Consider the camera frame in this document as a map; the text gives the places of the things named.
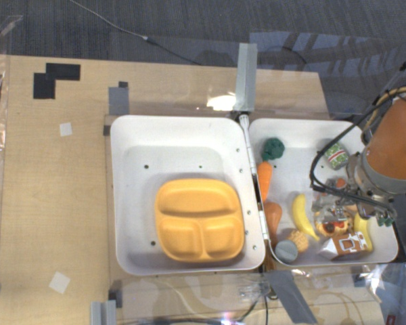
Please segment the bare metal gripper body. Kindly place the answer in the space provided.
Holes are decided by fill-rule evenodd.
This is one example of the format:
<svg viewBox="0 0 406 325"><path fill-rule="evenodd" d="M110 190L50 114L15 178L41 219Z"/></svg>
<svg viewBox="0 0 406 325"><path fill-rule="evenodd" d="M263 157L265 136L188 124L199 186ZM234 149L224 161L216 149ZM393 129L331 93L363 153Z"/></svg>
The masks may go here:
<svg viewBox="0 0 406 325"><path fill-rule="evenodd" d="M362 219L394 219L393 195L375 185L365 170L365 158L359 153L349 157L346 185L337 188L326 182L325 192L335 196L337 204L354 204Z"/></svg>

